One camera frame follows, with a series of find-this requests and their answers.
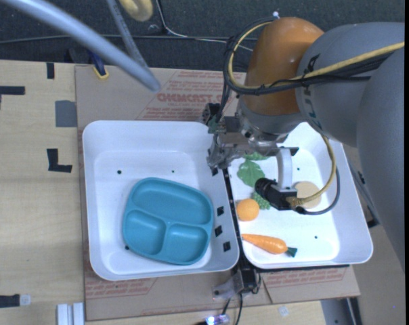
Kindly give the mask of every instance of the gray tube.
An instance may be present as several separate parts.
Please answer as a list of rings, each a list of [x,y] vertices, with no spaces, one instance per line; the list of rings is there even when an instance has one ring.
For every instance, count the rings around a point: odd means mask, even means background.
[[[125,20],[122,17],[122,13],[120,11],[119,5],[117,4],[116,0],[106,0],[108,8],[110,9],[111,15],[117,25],[117,29],[119,30],[123,43],[125,44],[126,50],[128,54],[142,66],[148,67],[146,61],[143,59],[141,53],[139,52],[137,45],[135,44],[131,33],[128,30]]]
[[[160,84],[147,67],[140,66],[135,60],[105,40],[96,31],[81,23],[46,0],[0,0],[6,5],[58,29],[74,40],[98,54],[111,64],[122,68],[153,92],[160,90]]]

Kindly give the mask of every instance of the black hole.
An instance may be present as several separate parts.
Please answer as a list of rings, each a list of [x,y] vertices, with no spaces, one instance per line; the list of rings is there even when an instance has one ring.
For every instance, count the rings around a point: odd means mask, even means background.
[[[221,226],[215,228],[215,237],[218,237],[223,233],[223,228]]]
[[[229,251],[230,250],[230,242],[225,242],[223,244],[223,249],[224,249],[225,252]]]

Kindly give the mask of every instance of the white tray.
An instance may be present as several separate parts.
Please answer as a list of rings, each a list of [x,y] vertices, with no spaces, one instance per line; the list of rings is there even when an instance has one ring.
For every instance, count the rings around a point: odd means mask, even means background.
[[[218,272],[232,268],[239,246],[223,173],[211,175],[212,135],[195,122],[97,121],[83,132],[90,262],[107,280]],[[125,249],[122,218],[127,197],[141,179],[158,177],[204,192],[214,205],[214,228],[204,257],[173,265]]]
[[[293,183],[310,181],[319,188],[328,181],[331,161],[325,143],[307,123],[300,124],[281,145],[299,147],[293,157]],[[341,144],[331,141],[341,178],[337,205],[323,215],[300,215],[294,211],[260,210],[254,221],[238,221],[241,234],[263,234],[283,239],[298,248],[295,257],[273,255],[243,242],[246,258],[263,269],[346,265],[363,263],[373,252],[372,240],[355,185]],[[234,201],[250,198],[253,188],[236,175],[244,159],[235,160],[229,168]],[[276,158],[255,161],[270,179],[278,178]],[[325,209],[336,194],[336,181],[311,211]]]

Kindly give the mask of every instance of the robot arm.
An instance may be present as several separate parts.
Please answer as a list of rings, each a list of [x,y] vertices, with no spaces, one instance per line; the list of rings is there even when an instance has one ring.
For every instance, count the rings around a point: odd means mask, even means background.
[[[236,83],[236,40],[258,26],[264,29],[245,82]],[[225,63],[223,100],[208,124],[214,134],[209,166],[224,169],[245,153],[277,156],[278,144],[308,122],[358,149],[368,193],[404,269],[404,24],[322,32],[298,18],[269,19],[236,40]],[[233,117],[222,115],[230,90],[239,95]]]

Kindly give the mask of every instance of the blue plate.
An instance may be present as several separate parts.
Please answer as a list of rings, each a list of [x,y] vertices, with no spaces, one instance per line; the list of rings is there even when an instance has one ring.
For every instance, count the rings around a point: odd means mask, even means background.
[[[212,227],[213,205],[205,194],[153,177],[134,185],[123,215],[123,239],[131,251],[178,265],[203,257]]]

